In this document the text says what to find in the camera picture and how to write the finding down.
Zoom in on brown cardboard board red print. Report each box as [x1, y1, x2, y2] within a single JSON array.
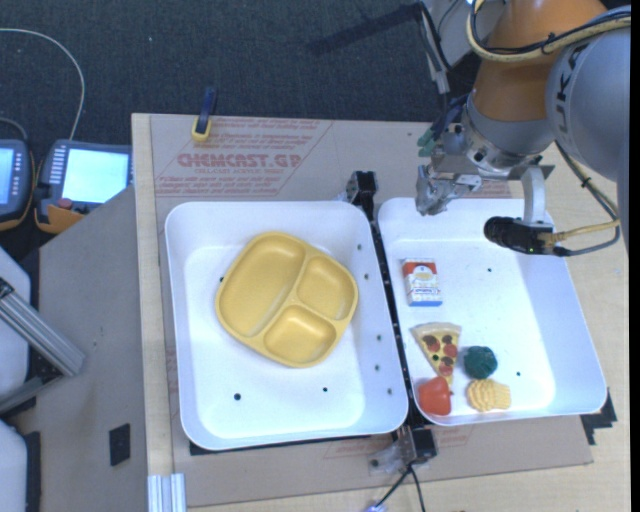
[[148, 113, 596, 509]]

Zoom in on red toy pepper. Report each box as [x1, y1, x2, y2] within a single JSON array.
[[417, 375, 455, 417]]

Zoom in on black cylinder on white bracket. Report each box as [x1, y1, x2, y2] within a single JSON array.
[[483, 166, 557, 257]]

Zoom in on yellow divided plate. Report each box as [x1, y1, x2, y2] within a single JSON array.
[[214, 230, 361, 370]]

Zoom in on toy pizza slice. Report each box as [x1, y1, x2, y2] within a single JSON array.
[[410, 321, 463, 387]]

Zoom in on thin black and white rod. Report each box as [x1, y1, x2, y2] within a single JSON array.
[[363, 198, 420, 432]]

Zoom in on green toy broccoli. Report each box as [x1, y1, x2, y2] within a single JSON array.
[[462, 345, 499, 380]]

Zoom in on white plastic tray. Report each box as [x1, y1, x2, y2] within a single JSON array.
[[376, 195, 609, 428], [163, 199, 411, 452]]

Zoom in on orange and white carton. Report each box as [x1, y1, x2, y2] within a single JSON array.
[[401, 257, 445, 308]]

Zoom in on black block with thin wires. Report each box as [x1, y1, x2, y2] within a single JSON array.
[[398, 427, 439, 464], [346, 170, 378, 207]]

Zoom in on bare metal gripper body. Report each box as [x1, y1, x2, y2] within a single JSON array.
[[428, 122, 507, 190]]

